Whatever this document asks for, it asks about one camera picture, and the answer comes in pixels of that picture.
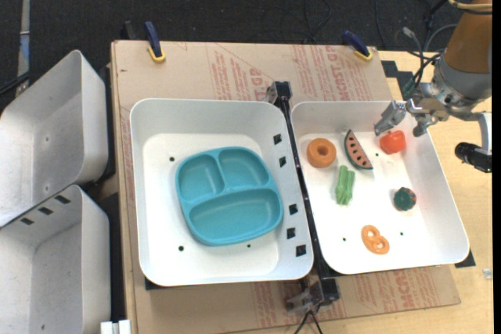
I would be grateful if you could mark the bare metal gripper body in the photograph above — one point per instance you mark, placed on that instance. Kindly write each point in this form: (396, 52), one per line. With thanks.
(434, 105)

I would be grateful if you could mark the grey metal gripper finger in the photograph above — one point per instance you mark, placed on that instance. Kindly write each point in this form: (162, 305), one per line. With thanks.
(421, 127)
(389, 116)

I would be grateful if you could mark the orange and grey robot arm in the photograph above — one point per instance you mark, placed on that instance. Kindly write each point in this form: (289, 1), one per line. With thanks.
(469, 43)

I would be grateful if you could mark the orange bell pepper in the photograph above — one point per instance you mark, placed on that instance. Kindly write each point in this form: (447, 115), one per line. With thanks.
(392, 144)

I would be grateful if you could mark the watermelon slice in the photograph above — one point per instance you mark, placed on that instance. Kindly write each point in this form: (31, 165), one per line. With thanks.
(357, 154)

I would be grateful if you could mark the orange doughnut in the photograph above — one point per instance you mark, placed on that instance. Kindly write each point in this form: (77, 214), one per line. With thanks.
(313, 158)

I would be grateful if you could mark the white plastic tray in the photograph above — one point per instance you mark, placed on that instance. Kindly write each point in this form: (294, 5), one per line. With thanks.
(47, 277)
(164, 246)
(415, 242)
(47, 137)

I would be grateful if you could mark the thin black rod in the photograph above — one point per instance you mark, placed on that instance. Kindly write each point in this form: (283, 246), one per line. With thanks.
(306, 199)

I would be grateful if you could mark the orange pretzel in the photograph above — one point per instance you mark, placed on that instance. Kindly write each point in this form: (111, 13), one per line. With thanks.
(377, 244)

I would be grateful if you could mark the brown cardboard board red print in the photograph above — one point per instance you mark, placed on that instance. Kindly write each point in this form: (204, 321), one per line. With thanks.
(235, 66)

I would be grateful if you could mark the blue divided plate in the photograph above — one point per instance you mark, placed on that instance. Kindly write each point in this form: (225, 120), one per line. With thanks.
(231, 207)

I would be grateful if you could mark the black cylinder on white bracket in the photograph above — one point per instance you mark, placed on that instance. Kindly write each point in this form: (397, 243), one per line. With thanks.
(471, 156)

